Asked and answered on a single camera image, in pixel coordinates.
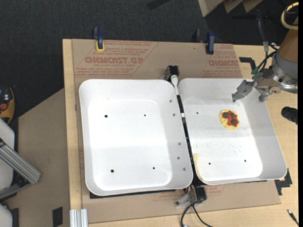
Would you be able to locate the brown cardboard board red print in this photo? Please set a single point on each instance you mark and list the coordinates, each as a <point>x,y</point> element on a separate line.
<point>142,209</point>

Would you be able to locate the yellow and red pizza slice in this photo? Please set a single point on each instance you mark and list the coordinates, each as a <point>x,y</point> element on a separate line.
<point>229,120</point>

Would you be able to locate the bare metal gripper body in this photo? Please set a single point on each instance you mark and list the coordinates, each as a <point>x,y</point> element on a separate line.
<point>267,82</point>

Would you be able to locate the thin black and white rod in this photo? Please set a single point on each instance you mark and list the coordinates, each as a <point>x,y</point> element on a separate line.
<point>182,112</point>

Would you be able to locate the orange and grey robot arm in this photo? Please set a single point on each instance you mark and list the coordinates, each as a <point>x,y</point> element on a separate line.
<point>288,46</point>

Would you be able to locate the white plastic tray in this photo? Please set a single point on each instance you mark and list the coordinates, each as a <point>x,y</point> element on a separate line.
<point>132,138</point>
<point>227,150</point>

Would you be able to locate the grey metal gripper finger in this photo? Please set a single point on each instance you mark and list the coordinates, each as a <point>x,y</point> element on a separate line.
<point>242,90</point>
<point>264,96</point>

